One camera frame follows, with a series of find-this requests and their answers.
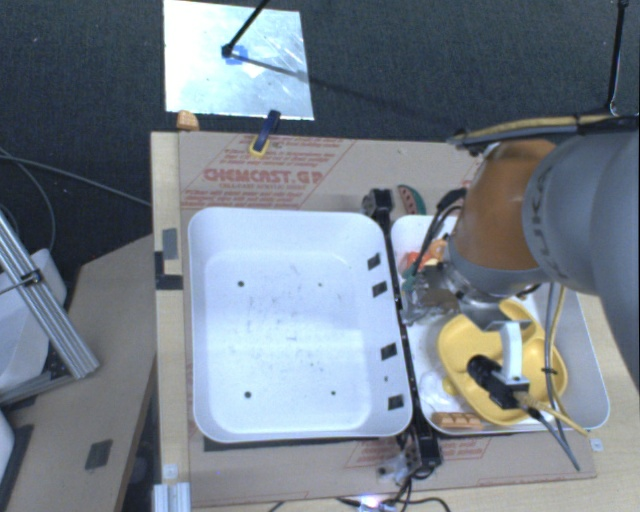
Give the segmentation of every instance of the cardboard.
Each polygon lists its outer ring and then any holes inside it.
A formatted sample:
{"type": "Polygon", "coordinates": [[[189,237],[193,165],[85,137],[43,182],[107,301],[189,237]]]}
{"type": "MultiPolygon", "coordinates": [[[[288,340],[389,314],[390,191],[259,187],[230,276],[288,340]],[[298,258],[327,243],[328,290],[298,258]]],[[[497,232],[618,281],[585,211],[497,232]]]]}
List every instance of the cardboard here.
{"type": "MultiPolygon", "coordinates": [[[[179,137],[187,396],[191,388],[190,289],[186,227],[200,208],[215,205],[358,211],[372,188],[416,189],[433,211],[442,195],[470,180],[479,159],[439,143],[272,137],[264,159],[248,154],[251,135],[191,132],[179,137]]],[[[205,442],[192,418],[188,452],[193,507],[393,493],[378,468],[399,452],[395,438],[344,442],[227,446],[205,442]]],[[[447,439],[444,463],[416,490],[593,478],[588,440],[569,442],[571,463],[546,432],[447,439]]]]}

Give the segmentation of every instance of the white plastic object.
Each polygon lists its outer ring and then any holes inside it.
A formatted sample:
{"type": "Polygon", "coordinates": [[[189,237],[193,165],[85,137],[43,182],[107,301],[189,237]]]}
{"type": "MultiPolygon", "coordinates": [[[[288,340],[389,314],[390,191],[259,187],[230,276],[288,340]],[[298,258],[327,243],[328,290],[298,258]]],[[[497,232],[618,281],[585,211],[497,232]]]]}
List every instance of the white plastic object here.
{"type": "Polygon", "coordinates": [[[209,208],[188,239],[193,407],[207,437],[377,437],[407,427],[377,224],[355,213],[209,208]]]}
{"type": "Polygon", "coordinates": [[[11,430],[9,423],[0,412],[0,481],[4,478],[4,472],[7,469],[9,457],[11,457],[14,442],[15,435],[13,430],[11,430]]]}
{"type": "MultiPolygon", "coordinates": [[[[406,215],[394,223],[391,240],[396,261],[401,261],[402,256],[410,251],[419,250],[431,219],[431,216],[425,215],[406,215]]],[[[439,236],[451,233],[454,226],[455,219],[447,219],[439,236]]],[[[531,315],[542,325],[548,294],[548,285],[543,285],[522,301],[531,315]]],[[[446,429],[431,422],[431,415],[435,412],[473,412],[461,395],[449,394],[443,385],[447,374],[438,357],[436,341],[440,330],[451,318],[452,315],[424,318],[407,327],[420,403],[427,421],[437,430],[452,436],[544,430],[544,426],[533,419],[508,427],[485,423],[483,428],[478,430],[446,429]]],[[[563,404],[571,417],[582,427],[588,430],[601,427],[609,417],[609,398],[582,308],[576,293],[571,290],[567,290],[562,317],[558,324],[556,347],[562,354],[568,374],[567,388],[562,396],[563,404]]]]}
{"type": "MultiPolygon", "coordinates": [[[[51,254],[42,249],[31,256],[62,304],[67,290],[51,254]]],[[[11,286],[9,276],[0,274],[0,290],[11,286]]],[[[49,348],[49,339],[22,299],[18,289],[0,295],[0,392],[12,389],[40,375],[49,348]]]]}

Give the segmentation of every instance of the yellow bowl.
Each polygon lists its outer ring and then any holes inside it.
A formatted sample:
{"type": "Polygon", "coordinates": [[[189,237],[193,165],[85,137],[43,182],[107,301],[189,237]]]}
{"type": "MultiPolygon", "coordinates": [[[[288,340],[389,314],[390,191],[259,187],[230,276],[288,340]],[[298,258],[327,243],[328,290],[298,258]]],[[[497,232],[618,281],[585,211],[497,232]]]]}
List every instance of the yellow bowl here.
{"type": "MultiPolygon", "coordinates": [[[[544,368],[544,329],[524,306],[512,300],[503,301],[500,309],[512,320],[531,320],[522,331],[522,374],[529,379],[529,393],[548,403],[544,368]]],[[[438,336],[438,355],[447,375],[457,391],[464,396],[473,410],[484,420],[495,425],[513,425],[526,418],[520,409],[501,409],[489,398],[467,373],[467,364],[477,356],[484,355],[502,364],[502,342],[497,332],[482,332],[464,315],[452,318],[438,336]]],[[[551,366],[558,373],[552,375],[558,394],[567,387],[567,367],[554,347],[551,366]]]]}

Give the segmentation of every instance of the black carpet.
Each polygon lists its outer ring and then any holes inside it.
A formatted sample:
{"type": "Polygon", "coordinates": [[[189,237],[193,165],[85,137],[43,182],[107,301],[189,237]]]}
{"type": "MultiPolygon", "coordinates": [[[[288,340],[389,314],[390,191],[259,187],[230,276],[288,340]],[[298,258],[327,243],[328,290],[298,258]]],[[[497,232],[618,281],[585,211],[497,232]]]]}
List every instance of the black carpet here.
{"type": "MultiPolygon", "coordinates": [[[[255,5],[257,2],[232,2],[255,5]]],[[[442,140],[461,127],[601,107],[610,0],[285,1],[301,12],[316,121],[280,133],[442,140]]],[[[640,8],[627,9],[618,104],[638,110],[640,8]]],[[[149,134],[164,110],[160,0],[3,0],[0,147],[150,198],[149,134]]],[[[201,118],[256,131],[255,119],[201,118]]],[[[151,232],[148,208],[34,170],[57,215],[54,258],[78,267],[151,232]]],[[[0,162],[0,204],[30,250],[50,238],[33,185],[0,162]]]]}

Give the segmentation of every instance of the yellow plate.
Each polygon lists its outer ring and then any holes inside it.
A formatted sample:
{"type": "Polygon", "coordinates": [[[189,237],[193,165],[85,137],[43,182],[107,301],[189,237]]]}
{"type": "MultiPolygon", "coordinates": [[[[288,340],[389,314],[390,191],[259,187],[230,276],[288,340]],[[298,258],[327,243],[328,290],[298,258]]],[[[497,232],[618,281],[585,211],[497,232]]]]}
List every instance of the yellow plate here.
{"type": "MultiPolygon", "coordinates": [[[[529,379],[529,393],[536,399],[548,403],[544,368],[544,329],[529,312],[512,300],[500,304],[500,309],[512,320],[531,320],[522,331],[522,373],[529,379]]],[[[464,396],[473,410],[484,420],[495,425],[513,425],[528,415],[520,409],[504,410],[489,398],[467,373],[467,364],[477,355],[487,356],[502,364],[502,342],[497,332],[482,332],[464,315],[451,319],[438,336],[438,355],[451,382],[464,396]]],[[[556,389],[562,395],[567,387],[567,367],[554,347],[551,365],[558,373],[553,375],[556,389]]]]}

